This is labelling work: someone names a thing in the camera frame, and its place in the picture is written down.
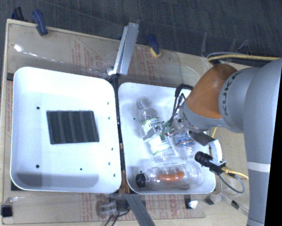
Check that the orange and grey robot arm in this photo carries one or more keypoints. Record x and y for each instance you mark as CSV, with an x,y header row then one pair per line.
x,y
258,103

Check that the clear plastic bottle green label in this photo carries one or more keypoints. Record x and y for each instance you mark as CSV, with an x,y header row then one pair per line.
x,y
159,147

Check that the clear plastic bottle blue label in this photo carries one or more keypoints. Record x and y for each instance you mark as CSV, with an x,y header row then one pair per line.
x,y
186,146

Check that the black cylinder on white bracket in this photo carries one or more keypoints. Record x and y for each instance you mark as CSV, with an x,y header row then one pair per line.
x,y
207,161

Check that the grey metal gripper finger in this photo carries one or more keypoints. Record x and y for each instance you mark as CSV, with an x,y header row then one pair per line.
x,y
151,133
201,138

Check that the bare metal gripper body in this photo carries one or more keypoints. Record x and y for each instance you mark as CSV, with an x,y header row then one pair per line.
x,y
177,126

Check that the black ribbed rectangular pad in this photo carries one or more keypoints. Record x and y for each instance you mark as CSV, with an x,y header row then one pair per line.
x,y
72,127

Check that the white plastic tray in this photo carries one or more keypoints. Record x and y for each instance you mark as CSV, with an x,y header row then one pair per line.
x,y
56,171
132,104

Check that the clear plastic bottle black cap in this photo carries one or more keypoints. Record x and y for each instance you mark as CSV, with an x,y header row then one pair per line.
x,y
169,176

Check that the brown cardboard board red print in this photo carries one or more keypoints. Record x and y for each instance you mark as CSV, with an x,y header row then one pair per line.
x,y
87,53

